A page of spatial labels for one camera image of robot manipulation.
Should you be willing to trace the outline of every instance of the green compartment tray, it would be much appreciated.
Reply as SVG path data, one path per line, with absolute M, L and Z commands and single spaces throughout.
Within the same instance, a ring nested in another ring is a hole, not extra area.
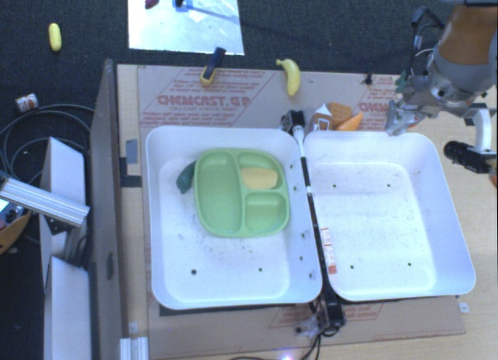
M 243 168 L 277 172 L 270 189 L 250 189 Z M 195 164 L 195 205 L 201 224 L 225 237 L 267 236 L 289 221 L 289 193 L 279 162 L 266 152 L 250 149 L 213 149 Z

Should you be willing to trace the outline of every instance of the can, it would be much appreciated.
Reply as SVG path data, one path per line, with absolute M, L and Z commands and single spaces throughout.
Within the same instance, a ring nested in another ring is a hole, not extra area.
M 21 113 L 26 113 L 27 111 L 34 110 L 38 108 L 38 98 L 34 93 L 29 95 L 18 97 L 16 100 L 17 109 Z

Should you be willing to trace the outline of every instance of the dark floor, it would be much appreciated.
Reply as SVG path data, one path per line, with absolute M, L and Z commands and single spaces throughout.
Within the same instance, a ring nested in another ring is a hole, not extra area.
M 440 18 L 448 6 L 434 0 L 238 0 L 245 56 L 223 67 L 275 68 L 293 58 L 304 71 L 398 74 L 410 48 L 410 16 L 421 5 Z M 205 55 L 128 49 L 127 0 L 0 0 L 0 131 L 17 117 L 13 100 L 36 93 L 41 105 L 92 107 L 103 61 L 154 65 L 204 65 Z M 47 25 L 57 22 L 60 53 L 47 45 Z M 89 122 L 88 114 L 79 113 Z M 11 156 L 28 140 L 60 135 L 86 145 L 71 121 L 34 118 L 12 133 Z M 0 142 L 5 135 L 0 134 Z M 26 149 L 16 162 L 23 180 L 40 168 L 44 146 Z M 37 236 L 36 223 L 28 234 Z M 25 236 L 15 253 L 0 256 L 0 358 L 43 357 L 43 303 L 38 246 Z

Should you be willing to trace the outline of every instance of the yellow corn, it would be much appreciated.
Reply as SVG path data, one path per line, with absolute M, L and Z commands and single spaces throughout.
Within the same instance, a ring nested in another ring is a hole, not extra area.
M 50 48 L 54 52 L 59 52 L 62 47 L 62 36 L 61 29 L 56 23 L 51 23 L 48 26 L 48 42 L 50 43 Z

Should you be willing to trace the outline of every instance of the yellow toy banana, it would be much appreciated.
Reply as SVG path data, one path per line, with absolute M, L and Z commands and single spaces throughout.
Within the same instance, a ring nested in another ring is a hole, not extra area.
M 301 71 L 294 60 L 289 58 L 277 60 L 277 65 L 281 65 L 287 73 L 287 94 L 294 96 L 301 85 Z

